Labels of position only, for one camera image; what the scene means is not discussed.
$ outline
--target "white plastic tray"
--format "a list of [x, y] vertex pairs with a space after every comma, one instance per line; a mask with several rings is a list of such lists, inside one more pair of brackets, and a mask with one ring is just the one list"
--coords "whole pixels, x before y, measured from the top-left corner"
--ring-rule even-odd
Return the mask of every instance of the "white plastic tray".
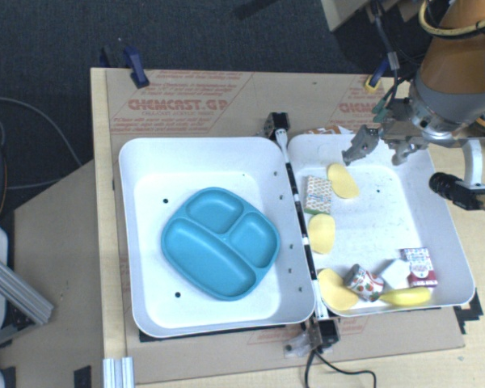
[[[261, 137], [138, 138], [120, 152], [133, 316], [147, 335], [166, 338], [299, 323], [314, 309], [302, 236], [278, 146]], [[163, 227], [203, 188], [232, 191], [280, 233], [275, 263], [237, 301], [221, 301], [185, 280], [160, 248]]]
[[[308, 175], [327, 177], [343, 163], [352, 135], [300, 135], [289, 157], [303, 200]], [[467, 303], [474, 280], [446, 202], [428, 187], [435, 172], [428, 151], [394, 167], [393, 151], [380, 142], [348, 171], [360, 187], [356, 199], [333, 196], [335, 245], [314, 253], [317, 270], [341, 276], [358, 263], [380, 272], [399, 249], [427, 247], [439, 285], [427, 309]], [[314, 310], [314, 291], [283, 155], [259, 137], [138, 138], [120, 152], [120, 175], [128, 233], [133, 316], [146, 334], [166, 338], [248, 327], [299, 323]], [[280, 233], [275, 264], [259, 286], [238, 301], [220, 301], [188, 283], [164, 258], [163, 227], [188, 197], [203, 188], [226, 188], [265, 214]], [[312, 217], [305, 214], [306, 221]], [[358, 302], [340, 316], [380, 314], [398, 308]]]
[[[307, 176], [327, 178], [330, 164], [344, 164], [341, 151], [351, 145], [352, 137], [306, 134], [291, 140], [289, 157], [302, 202]], [[392, 155], [393, 150], [380, 142], [374, 152], [347, 167], [360, 195], [345, 200], [333, 193], [335, 244], [327, 255], [313, 253], [314, 266], [332, 268], [341, 276], [353, 264], [380, 273], [399, 257], [399, 249], [427, 247], [438, 286], [431, 300], [415, 309], [465, 304], [474, 296], [474, 280], [447, 203], [428, 186], [435, 172], [429, 152], [418, 151], [397, 167], [391, 164]], [[305, 214], [306, 222], [311, 217]], [[362, 301], [350, 310], [332, 310], [340, 316], [357, 316], [405, 309]]]

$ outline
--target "blue plastic plate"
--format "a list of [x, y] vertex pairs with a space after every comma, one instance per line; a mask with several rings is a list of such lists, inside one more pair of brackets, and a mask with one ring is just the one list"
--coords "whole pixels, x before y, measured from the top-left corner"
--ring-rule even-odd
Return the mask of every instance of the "blue plastic plate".
[[255, 207], [223, 188], [191, 196], [163, 228], [162, 251], [198, 288], [221, 300], [248, 295], [275, 262], [276, 227]]

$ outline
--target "toy food package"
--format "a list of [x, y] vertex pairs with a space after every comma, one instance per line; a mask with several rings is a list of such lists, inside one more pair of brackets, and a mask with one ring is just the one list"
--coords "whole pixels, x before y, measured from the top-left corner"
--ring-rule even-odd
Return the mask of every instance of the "toy food package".
[[438, 285], [427, 247], [402, 249], [401, 256], [410, 262], [410, 275], [407, 277], [410, 287]]

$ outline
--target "cardboard sheet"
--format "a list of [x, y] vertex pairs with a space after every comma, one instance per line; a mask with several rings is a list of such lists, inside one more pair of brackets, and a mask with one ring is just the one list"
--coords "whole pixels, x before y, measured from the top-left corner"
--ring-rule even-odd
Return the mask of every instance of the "cardboard sheet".
[[[363, 88], [366, 76], [216, 71], [147, 71], [137, 89], [129, 70], [106, 70], [125, 334], [136, 382], [170, 381], [305, 365], [286, 357], [284, 342], [299, 325], [168, 340], [148, 340], [133, 321], [118, 155], [135, 137], [253, 136], [270, 112], [287, 112], [293, 137], [305, 132], [356, 131], [384, 95]], [[327, 354], [344, 361], [463, 346], [452, 308], [338, 318], [341, 341]], [[193, 357], [188, 366], [183, 359]]]

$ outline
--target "black cable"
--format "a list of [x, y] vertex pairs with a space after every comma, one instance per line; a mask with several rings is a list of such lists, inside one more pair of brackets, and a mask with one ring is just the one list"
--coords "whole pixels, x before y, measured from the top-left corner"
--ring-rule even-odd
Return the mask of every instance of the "black cable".
[[381, 38], [382, 43], [385, 45], [386, 54], [388, 56], [388, 60], [390, 61], [390, 68], [392, 69], [392, 72], [394, 73], [394, 86], [393, 86], [393, 92], [392, 92], [392, 95], [391, 95], [391, 98], [390, 98], [390, 102], [391, 102], [395, 98], [395, 96], [397, 95], [397, 85], [398, 85], [397, 81], [399, 80], [398, 71], [397, 71], [398, 65], [392, 64], [393, 57], [396, 57], [396, 55], [395, 55], [395, 51], [394, 51], [394, 46], [390, 42], [390, 38], [388, 37], [384, 27], [382, 26], [382, 21], [381, 21], [382, 5], [381, 5], [381, 3], [378, 0], [372, 0], [372, 2], [370, 4], [371, 4], [370, 7], [371, 7], [371, 10], [372, 10], [372, 13], [373, 13], [373, 19], [374, 19], [373, 22], [376, 26], [377, 33], [379, 34], [379, 37]]
[[304, 381], [305, 381], [306, 388], [309, 388], [309, 370], [310, 370], [311, 365], [313, 364], [313, 359], [314, 359], [315, 356], [317, 356], [318, 359], [321, 360], [325, 365], [329, 366], [330, 368], [332, 368], [336, 372], [342, 373], [344, 375], [361, 375], [363, 373], [368, 373], [368, 374], [372, 375], [373, 388], [377, 387], [377, 377], [376, 377], [374, 372], [368, 371], [367, 369], [363, 370], [363, 371], [344, 371], [342, 369], [336, 368], [333, 364], [331, 364], [323, 356], [321, 356], [315, 348], [310, 352], [309, 357], [307, 358], [306, 371], [304, 373]]
[[386, 91], [386, 93], [382, 97], [382, 100], [384, 100], [385, 102], [388, 99], [388, 101], [386, 103], [386, 108], [389, 108], [390, 105], [391, 105], [391, 103], [394, 100], [393, 93], [394, 93], [395, 88], [399, 87], [399, 85], [401, 83], [406, 82], [407, 80], [410, 80], [412, 75], [413, 74], [410, 74], [408, 76], [403, 76], [401, 78], [398, 78], [397, 81], [396, 81], [396, 83], [394, 85], [392, 85], [392, 87], [388, 91]]
[[411, 63], [412, 65], [420, 66], [422, 60], [424, 59], [425, 52], [424, 53], [420, 53], [418, 55], [413, 55], [413, 56], [407, 54], [399, 46], [399, 44], [397, 43], [397, 41], [395, 39], [392, 39], [392, 32], [390, 30], [389, 22], [387, 21], [386, 10], [385, 10], [384, 6], [378, 0], [373, 0], [373, 4], [375, 5], [375, 9], [372, 10], [374, 16], [375, 15], [382, 16], [382, 18], [383, 18], [382, 24], [384, 25], [383, 28], [385, 30], [385, 34], [387, 36], [387, 39], [389, 40], [389, 42], [391, 42], [391, 45], [393, 46], [395, 52], [397, 52], [397, 53], [399, 53], [401, 55], [402, 60], [399, 61], [399, 62], [403, 62], [403, 61], [406, 62], [407, 61], [408, 63]]
[[3, 149], [4, 145], [6, 144], [6, 129], [3, 127], [3, 123], [0, 121], [0, 133], [2, 135], [2, 139], [0, 142], [0, 149]]
[[42, 181], [40, 183], [30, 183], [30, 184], [23, 184], [23, 185], [11, 185], [7, 187], [8, 190], [25, 190], [27, 188], [39, 188], [39, 187], [47, 187], [49, 185], [55, 184], [58, 181], [61, 181], [62, 178], [51, 179], [49, 181]]
[[429, 19], [431, 21], [431, 25], [433, 27], [437, 27], [438, 26], [438, 22], [437, 20], [435, 19], [435, 16], [433, 15], [433, 12], [432, 12], [432, 8], [431, 8], [431, 0], [426, 0], [426, 5], [427, 5], [427, 9], [426, 9], [426, 15], [429, 16]]
[[14, 105], [18, 105], [20, 107], [29, 109], [30, 111], [32, 111], [32, 112], [38, 114], [39, 116], [41, 116], [42, 118], [44, 118], [47, 122], [49, 122], [52, 125], [52, 127], [59, 134], [59, 136], [61, 137], [61, 139], [65, 143], [68, 151], [70, 152], [70, 154], [74, 158], [74, 161], [78, 164], [78, 167], [81, 167], [82, 166], [81, 160], [79, 159], [79, 157], [75, 153], [74, 148], [72, 148], [72, 145], [69, 143], [69, 141], [66, 138], [65, 134], [61, 131], [61, 129], [57, 126], [57, 124], [48, 115], [46, 115], [40, 109], [38, 109], [36, 107], [33, 107], [29, 103], [25, 103], [25, 102], [22, 102], [22, 101], [19, 101], [19, 100], [16, 100], [16, 99], [11, 99], [11, 98], [6, 98], [6, 97], [3, 97], [3, 96], [0, 96], [0, 102], [12, 103]]
[[388, 101], [388, 103], [386, 104], [386, 107], [389, 108], [391, 103], [394, 101], [395, 99], [395, 96], [397, 95], [397, 88], [399, 87], [399, 75], [398, 75], [398, 72], [397, 70], [395, 69], [394, 70], [394, 85], [392, 86], [392, 94], [391, 94], [391, 97], [390, 97], [390, 100]]

